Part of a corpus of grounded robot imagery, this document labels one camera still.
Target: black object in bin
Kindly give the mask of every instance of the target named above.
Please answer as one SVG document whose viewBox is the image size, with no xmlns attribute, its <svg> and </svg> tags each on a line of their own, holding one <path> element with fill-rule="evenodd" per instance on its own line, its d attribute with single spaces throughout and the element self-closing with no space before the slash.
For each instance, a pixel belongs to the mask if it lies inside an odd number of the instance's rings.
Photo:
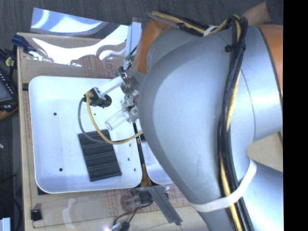
<svg viewBox="0 0 308 231">
<path fill-rule="evenodd" d="M 101 132 L 110 139 L 107 129 Z M 90 181 L 122 175 L 113 145 L 105 142 L 96 131 L 87 134 L 93 139 L 102 140 L 98 143 L 88 139 L 83 133 L 78 134 Z"/>
</svg>

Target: person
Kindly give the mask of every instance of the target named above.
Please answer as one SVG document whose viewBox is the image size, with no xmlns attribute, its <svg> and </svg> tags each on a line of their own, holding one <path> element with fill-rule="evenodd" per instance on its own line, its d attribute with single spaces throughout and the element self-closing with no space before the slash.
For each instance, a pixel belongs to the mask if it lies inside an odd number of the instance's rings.
<svg viewBox="0 0 308 231">
<path fill-rule="evenodd" d="M 243 13 L 249 25 L 283 25 L 283 0 L 266 0 Z"/>
</svg>

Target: black electronic device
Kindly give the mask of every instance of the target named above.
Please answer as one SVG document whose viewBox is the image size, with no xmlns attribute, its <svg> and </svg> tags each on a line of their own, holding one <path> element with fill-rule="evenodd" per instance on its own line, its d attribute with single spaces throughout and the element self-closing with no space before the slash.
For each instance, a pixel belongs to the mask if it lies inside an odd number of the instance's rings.
<svg viewBox="0 0 308 231">
<path fill-rule="evenodd" d="M 17 106 L 17 92 L 6 75 L 0 71 L 0 111 L 12 112 Z"/>
</svg>

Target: gray carpet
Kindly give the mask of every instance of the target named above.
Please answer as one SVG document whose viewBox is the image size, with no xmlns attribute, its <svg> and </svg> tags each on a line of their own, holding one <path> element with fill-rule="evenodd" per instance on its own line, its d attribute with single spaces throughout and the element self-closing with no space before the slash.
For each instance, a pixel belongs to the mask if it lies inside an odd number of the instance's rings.
<svg viewBox="0 0 308 231">
<path fill-rule="evenodd" d="M 0 48 L 12 49 L 11 38 L 16 32 L 29 32 L 33 8 L 129 25 L 133 17 L 148 19 L 146 11 L 158 8 L 205 24 L 219 25 L 232 14 L 242 14 L 264 0 L 0 0 Z M 9 69 L 0 63 L 0 70 Z M 8 117 L 0 121 L 0 181 L 12 175 L 12 123 Z M 0 190 L 11 193 L 13 181 L 7 180 Z M 7 215 L 13 215 L 13 202 L 0 194 Z"/>
</svg>

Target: dark sleeve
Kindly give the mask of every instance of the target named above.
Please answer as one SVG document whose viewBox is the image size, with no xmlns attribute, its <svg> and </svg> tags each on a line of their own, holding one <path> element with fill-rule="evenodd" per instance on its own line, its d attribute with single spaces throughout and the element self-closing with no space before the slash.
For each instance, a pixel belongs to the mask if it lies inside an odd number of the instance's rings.
<svg viewBox="0 0 308 231">
<path fill-rule="evenodd" d="M 283 0 L 266 0 L 266 7 L 273 24 L 283 25 Z"/>
</svg>

